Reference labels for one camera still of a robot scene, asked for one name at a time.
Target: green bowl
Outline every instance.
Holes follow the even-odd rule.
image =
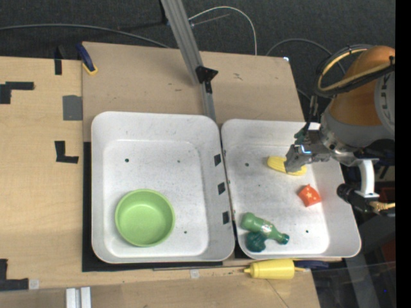
[[[155,246],[170,236],[175,215],[164,195],[151,189],[138,189],[117,204],[115,220],[117,230],[129,243]]]

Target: black cable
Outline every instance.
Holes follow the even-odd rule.
[[[297,92],[301,94],[304,98],[308,99],[308,101],[311,101],[309,95],[307,95],[303,90],[297,88]]]
[[[154,41],[152,39],[144,38],[141,37],[140,35],[128,33],[128,32],[123,32],[123,31],[117,31],[117,30],[112,30],[110,28],[102,28],[100,26],[93,26],[93,25],[82,25],[82,24],[27,24],[27,25],[13,25],[13,26],[5,26],[0,28],[0,31],[6,31],[6,30],[20,30],[20,29],[26,29],[26,28],[83,28],[83,29],[89,29],[89,30],[98,30],[98,31],[106,31],[106,32],[111,32],[115,34],[120,34],[120,35],[125,35],[128,37],[136,38],[142,41],[150,42],[152,44],[155,44],[156,46],[163,47],[163,48],[170,48],[169,46],[162,44],[161,42]]]
[[[281,46],[285,43],[288,43],[288,42],[305,42],[305,43],[308,43],[308,44],[313,44],[314,46],[316,46],[316,47],[320,48],[321,50],[325,51],[329,56],[333,55],[333,53],[330,50],[328,50],[327,48],[325,48],[321,44],[316,43],[315,41],[312,41],[312,40],[308,40],[306,38],[288,38],[286,40],[280,41],[277,44],[275,44],[274,46],[272,46],[268,50],[267,54],[265,54],[265,55],[268,56],[271,53],[271,51],[273,51],[275,48],[277,48],[278,46]],[[340,63],[338,63],[338,65],[340,66],[342,73],[345,74],[345,69],[342,67],[342,65]]]

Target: black tape mark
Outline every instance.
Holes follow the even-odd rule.
[[[27,290],[28,278],[21,280],[6,279],[7,259],[0,259],[0,291]]]
[[[217,166],[221,163],[221,154],[217,154],[214,156],[214,165]]]
[[[218,195],[221,195],[224,192],[225,192],[225,183],[222,182],[218,185]]]
[[[62,44],[59,44],[54,50],[54,59],[67,59],[67,53]]]
[[[34,82],[6,82],[0,85],[0,104],[10,104],[12,90],[34,90]]]
[[[0,104],[10,104],[12,91],[6,85],[0,85]]]
[[[228,211],[223,212],[223,225],[230,222],[230,215]]]
[[[66,142],[65,141],[55,141],[57,158],[56,162],[64,163],[78,163],[78,157],[68,157],[66,156]]]
[[[62,60],[61,59],[54,59],[54,74],[55,75],[62,75],[63,74],[63,67],[62,67]]]

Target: green bottle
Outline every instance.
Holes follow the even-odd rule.
[[[251,212],[247,212],[243,216],[241,227],[250,232],[260,232],[264,234],[267,239],[274,239],[279,244],[287,244],[290,239],[290,236],[280,233],[271,222],[258,218]]]

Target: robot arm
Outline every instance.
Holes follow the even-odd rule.
[[[395,50],[375,46],[356,52],[361,55],[343,80],[326,88],[321,87],[322,77],[341,57],[334,57],[324,66],[318,76],[316,93],[333,99],[321,117],[318,130],[310,130],[308,122],[295,135],[296,141],[286,154],[284,166],[287,172],[296,172],[305,164],[325,162],[330,158],[348,167],[358,166],[361,189],[337,193],[364,212],[363,204],[380,213],[384,207],[374,192],[372,166],[378,157],[364,157],[364,151],[380,139],[395,140]]]

